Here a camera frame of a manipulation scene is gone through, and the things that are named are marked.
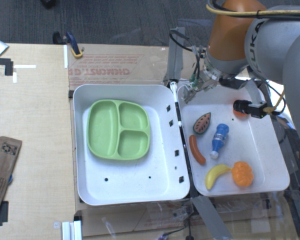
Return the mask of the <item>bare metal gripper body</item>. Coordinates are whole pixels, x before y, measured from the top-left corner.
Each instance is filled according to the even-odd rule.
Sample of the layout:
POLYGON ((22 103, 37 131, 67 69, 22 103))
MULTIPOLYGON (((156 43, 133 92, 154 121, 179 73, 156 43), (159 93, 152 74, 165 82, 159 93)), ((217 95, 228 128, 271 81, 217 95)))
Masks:
POLYGON ((218 72, 215 68, 204 64, 200 68, 196 68, 189 79, 189 86, 196 92, 207 91, 214 88, 218 83, 218 72))

